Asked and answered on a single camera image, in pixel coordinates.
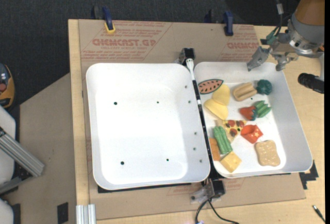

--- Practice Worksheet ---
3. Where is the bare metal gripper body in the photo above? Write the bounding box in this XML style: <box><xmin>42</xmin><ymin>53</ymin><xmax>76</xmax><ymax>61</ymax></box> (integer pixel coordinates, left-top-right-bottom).
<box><xmin>269</xmin><ymin>33</ymin><xmax>325</xmax><ymax>61</ymax></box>

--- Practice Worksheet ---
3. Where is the green broccoli toy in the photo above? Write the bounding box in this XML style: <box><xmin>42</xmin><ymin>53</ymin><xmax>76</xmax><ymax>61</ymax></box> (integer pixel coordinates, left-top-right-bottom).
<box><xmin>232</xmin><ymin>79</ymin><xmax>273</xmax><ymax>102</ymax></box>

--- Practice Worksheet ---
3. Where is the yellow potato chip toy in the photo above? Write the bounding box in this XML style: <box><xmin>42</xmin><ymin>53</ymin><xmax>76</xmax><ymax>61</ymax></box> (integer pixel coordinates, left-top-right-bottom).
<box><xmin>204</xmin><ymin>99</ymin><xmax>229</xmax><ymax>120</ymax></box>
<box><xmin>211</xmin><ymin>84</ymin><xmax>230</xmax><ymax>106</ymax></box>

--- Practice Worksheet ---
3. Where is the red strawberry toy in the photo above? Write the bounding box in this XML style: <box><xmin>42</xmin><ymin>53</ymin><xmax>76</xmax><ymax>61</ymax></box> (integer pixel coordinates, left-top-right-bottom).
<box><xmin>239</xmin><ymin>106</ymin><xmax>258</xmax><ymax>121</ymax></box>

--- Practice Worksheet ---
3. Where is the watermelon slice toy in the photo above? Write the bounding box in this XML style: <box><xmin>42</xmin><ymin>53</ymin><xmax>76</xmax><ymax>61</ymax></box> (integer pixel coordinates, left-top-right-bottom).
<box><xmin>197</xmin><ymin>79</ymin><xmax>224</xmax><ymax>95</ymax></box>

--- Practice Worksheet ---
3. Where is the white plastic tray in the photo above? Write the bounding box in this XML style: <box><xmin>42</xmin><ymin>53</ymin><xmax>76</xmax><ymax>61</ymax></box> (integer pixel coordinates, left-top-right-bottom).
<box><xmin>193</xmin><ymin>61</ymin><xmax>314</xmax><ymax>179</ymax></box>
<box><xmin>85</xmin><ymin>62</ymin><xmax>211</xmax><ymax>191</ymax></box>

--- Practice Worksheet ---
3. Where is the thin black and white rod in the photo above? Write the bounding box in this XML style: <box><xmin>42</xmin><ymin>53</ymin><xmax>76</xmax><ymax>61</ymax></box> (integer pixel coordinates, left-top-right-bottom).
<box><xmin>185</xmin><ymin>58</ymin><xmax>215</xmax><ymax>182</ymax></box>

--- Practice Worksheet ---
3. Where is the pizza slice toy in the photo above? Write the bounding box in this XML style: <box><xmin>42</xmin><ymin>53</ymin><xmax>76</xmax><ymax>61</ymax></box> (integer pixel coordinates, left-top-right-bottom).
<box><xmin>216</xmin><ymin>119</ymin><xmax>248</xmax><ymax>143</ymax></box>

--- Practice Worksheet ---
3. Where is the red fries carton toy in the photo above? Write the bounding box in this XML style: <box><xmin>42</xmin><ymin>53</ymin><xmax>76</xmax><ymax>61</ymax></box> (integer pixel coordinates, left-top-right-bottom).
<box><xmin>240</xmin><ymin>124</ymin><xmax>264</xmax><ymax>144</ymax></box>

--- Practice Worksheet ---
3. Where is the green asparagus toy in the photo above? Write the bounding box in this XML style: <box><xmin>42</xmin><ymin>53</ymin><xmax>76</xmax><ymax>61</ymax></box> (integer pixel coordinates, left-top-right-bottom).
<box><xmin>212</xmin><ymin>126</ymin><xmax>233</xmax><ymax>155</ymax></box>

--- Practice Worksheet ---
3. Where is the tan bread slice toy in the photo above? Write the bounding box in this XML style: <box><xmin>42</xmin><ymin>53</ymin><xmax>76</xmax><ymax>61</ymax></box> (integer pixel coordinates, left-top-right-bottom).
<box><xmin>254</xmin><ymin>140</ymin><xmax>281</xmax><ymax>167</ymax></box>

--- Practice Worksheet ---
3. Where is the brown cardboard board red print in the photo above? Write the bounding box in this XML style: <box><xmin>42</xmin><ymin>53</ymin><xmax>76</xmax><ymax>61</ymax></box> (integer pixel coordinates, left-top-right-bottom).
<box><xmin>78</xmin><ymin>19</ymin><xmax>307</xmax><ymax>220</ymax></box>

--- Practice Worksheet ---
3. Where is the orange cracker toy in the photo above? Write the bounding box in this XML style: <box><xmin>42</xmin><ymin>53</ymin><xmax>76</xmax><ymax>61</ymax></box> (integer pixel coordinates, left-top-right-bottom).
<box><xmin>208</xmin><ymin>137</ymin><xmax>221</xmax><ymax>162</ymax></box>

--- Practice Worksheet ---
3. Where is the yellow cheese wedge toy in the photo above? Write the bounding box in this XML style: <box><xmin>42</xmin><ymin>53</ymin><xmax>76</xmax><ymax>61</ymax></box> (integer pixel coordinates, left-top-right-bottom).
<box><xmin>220</xmin><ymin>151</ymin><xmax>242</xmax><ymax>174</ymax></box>

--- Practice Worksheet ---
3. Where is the black cylinder on white bracket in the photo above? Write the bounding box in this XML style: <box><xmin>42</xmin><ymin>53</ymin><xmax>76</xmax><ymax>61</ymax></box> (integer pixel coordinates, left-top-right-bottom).
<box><xmin>298</xmin><ymin>53</ymin><xmax>325</xmax><ymax>94</ymax></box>

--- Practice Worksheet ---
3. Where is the black block with thin wires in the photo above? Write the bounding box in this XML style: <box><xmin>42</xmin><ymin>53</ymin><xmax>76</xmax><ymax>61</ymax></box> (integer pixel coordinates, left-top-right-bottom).
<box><xmin>177</xmin><ymin>47</ymin><xmax>195</xmax><ymax>63</ymax></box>
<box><xmin>190</xmin><ymin>179</ymin><xmax>226</xmax><ymax>204</ymax></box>

